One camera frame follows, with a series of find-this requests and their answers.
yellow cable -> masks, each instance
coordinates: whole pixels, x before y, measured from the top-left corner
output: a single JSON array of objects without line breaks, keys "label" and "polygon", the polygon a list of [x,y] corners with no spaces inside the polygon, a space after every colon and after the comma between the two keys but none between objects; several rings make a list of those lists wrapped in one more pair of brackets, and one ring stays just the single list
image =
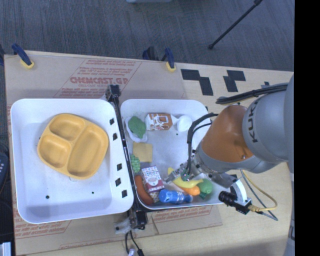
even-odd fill
[{"label": "yellow cable", "polygon": [[257,207],[255,205],[249,205],[248,209],[252,212],[262,212],[262,211],[271,211],[271,210],[274,210],[277,208],[278,206],[278,203],[277,201],[269,194],[267,194],[266,192],[264,192],[261,188],[259,188],[256,184],[253,183],[253,181],[248,177],[248,175],[246,174],[246,172],[244,170],[242,170],[243,172],[243,175],[247,178],[247,180],[257,189],[259,190],[262,194],[264,194],[265,196],[267,196],[268,198],[270,198],[275,206],[274,207],[268,207],[268,208],[260,208],[260,207]]}]

toy food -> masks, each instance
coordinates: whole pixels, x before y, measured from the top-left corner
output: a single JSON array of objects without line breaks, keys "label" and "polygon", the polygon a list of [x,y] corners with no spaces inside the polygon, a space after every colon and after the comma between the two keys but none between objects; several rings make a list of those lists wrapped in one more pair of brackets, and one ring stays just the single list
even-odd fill
[{"label": "toy food", "polygon": [[210,194],[213,190],[212,182],[206,178],[203,180],[203,182],[198,183],[196,186],[200,188],[201,192],[206,194]]},{"label": "toy food", "polygon": [[182,203],[191,203],[194,198],[192,195],[185,194],[181,191],[162,189],[159,192],[159,199],[162,203],[179,205]]},{"label": "toy food", "polygon": [[189,130],[189,128],[192,125],[192,119],[188,115],[182,115],[179,118],[176,118],[175,116],[171,115],[172,123],[173,125],[176,125],[176,129],[179,132],[184,132]]},{"label": "toy food", "polygon": [[153,159],[153,145],[133,142],[133,154],[139,158],[140,162],[151,163]]},{"label": "toy food", "polygon": [[156,166],[142,168],[141,177],[148,193],[158,192],[165,188]]},{"label": "toy food", "polygon": [[154,201],[152,197],[147,193],[147,191],[144,188],[143,180],[140,175],[134,176],[134,182],[136,185],[136,192],[138,193],[138,196],[140,199],[146,204],[151,205]]},{"label": "toy food", "polygon": [[[168,168],[168,175],[173,172],[174,169],[169,167]],[[182,178],[179,176],[178,178],[176,178],[173,183],[176,184],[177,186],[179,186],[180,188],[187,188],[187,189],[191,189],[194,186],[196,186],[198,183],[203,182],[203,179],[191,179],[189,181],[183,181]]]},{"label": "toy food", "polygon": [[140,172],[140,160],[138,157],[136,157],[134,154],[130,155],[130,161],[133,171],[137,174]]},{"label": "toy food", "polygon": [[130,118],[128,121],[128,127],[132,133],[140,139],[142,139],[146,133],[146,124],[136,116]]},{"label": "toy food", "polygon": [[147,130],[169,130],[173,125],[168,113],[148,113],[144,119]]},{"label": "toy food", "polygon": [[186,188],[186,187],[179,187],[179,188],[191,196],[198,196],[201,193],[200,188],[197,185],[191,188]]}]

gray carpet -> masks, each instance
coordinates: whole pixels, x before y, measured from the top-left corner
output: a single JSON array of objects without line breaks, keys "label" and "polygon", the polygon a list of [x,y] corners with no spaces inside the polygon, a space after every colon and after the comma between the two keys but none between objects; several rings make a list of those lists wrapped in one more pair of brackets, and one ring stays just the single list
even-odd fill
[{"label": "gray carpet", "polygon": [[[2,0],[0,44],[25,50],[142,59],[169,47],[180,63],[294,71],[294,0],[264,0],[210,50],[253,0]],[[8,144],[0,67],[0,143]],[[0,198],[10,198],[10,187]],[[3,223],[0,205],[0,223]]]}]

blue clamp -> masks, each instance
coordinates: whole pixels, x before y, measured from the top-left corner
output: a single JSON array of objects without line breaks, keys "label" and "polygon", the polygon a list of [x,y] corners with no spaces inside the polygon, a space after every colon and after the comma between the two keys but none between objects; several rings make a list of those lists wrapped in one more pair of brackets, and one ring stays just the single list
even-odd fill
[{"label": "blue clamp", "polygon": [[170,72],[174,72],[176,70],[175,67],[175,58],[174,54],[172,53],[170,48],[165,48],[164,49],[164,56],[162,57],[161,61],[164,61],[166,58],[168,58],[168,61],[166,63],[166,67]]},{"label": "blue clamp", "polygon": [[24,49],[22,49],[17,43],[12,45],[12,49],[14,50],[15,54],[18,54],[21,58],[21,64],[26,67],[27,69],[32,69],[35,63],[28,57]]},{"label": "blue clamp", "polygon": [[[155,55],[155,48],[153,46],[150,46],[147,50],[143,51],[142,58],[144,60],[149,60],[149,61],[158,61],[159,58],[156,57]],[[164,49],[164,56],[162,57],[161,61],[165,61],[166,58],[168,58],[168,61],[166,63],[166,67],[170,72],[174,72],[176,70],[175,67],[175,59],[174,55],[171,51],[170,48],[165,48]]]}]

black stand leg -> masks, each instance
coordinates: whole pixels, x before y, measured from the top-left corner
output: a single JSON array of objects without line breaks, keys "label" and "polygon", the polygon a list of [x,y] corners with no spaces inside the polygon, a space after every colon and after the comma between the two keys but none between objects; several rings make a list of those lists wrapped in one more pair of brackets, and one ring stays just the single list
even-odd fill
[{"label": "black stand leg", "polygon": [[254,0],[253,6],[246,11],[245,14],[243,14],[235,23],[232,24],[231,27],[229,27],[222,35],[219,36],[217,40],[215,40],[212,44],[208,46],[209,49],[212,49],[226,34],[228,34],[240,21],[244,19],[255,7],[257,7],[263,0]]}]

